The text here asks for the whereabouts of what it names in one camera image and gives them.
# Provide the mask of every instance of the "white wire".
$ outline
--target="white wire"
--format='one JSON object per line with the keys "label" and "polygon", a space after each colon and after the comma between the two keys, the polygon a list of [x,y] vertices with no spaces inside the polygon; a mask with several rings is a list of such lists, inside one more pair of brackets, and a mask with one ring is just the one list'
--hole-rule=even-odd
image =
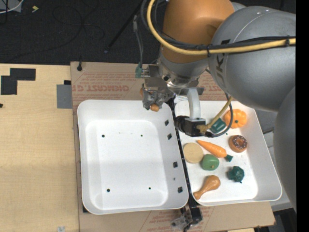
{"label": "white wire", "polygon": [[14,8],[12,9],[9,9],[8,11],[1,11],[0,14],[3,14],[3,13],[7,13],[7,12],[10,12],[10,11],[13,11],[14,9],[18,8],[22,3],[23,3],[24,0],[21,0],[19,2],[19,4],[17,4]]}

